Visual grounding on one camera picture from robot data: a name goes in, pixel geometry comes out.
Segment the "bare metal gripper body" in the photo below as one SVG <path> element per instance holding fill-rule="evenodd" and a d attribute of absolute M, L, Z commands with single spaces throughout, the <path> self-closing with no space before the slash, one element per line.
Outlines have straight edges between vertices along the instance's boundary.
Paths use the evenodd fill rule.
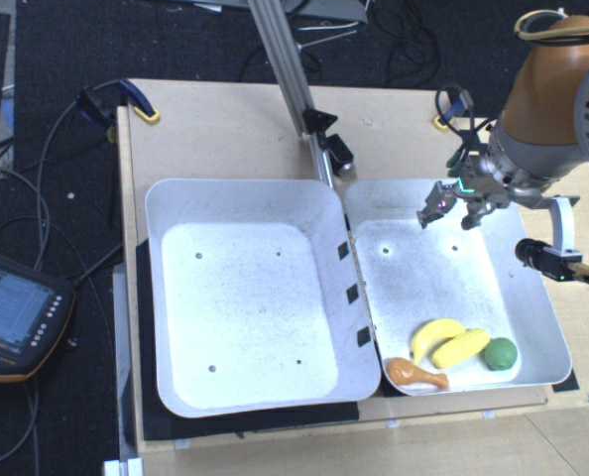
<path fill-rule="evenodd" d="M 543 179 L 531 176 L 502 152 L 467 155 L 452 167 L 452 176 L 457 178 L 455 192 L 469 205 L 502 208 L 514 202 L 533 207 L 543 194 Z"/>

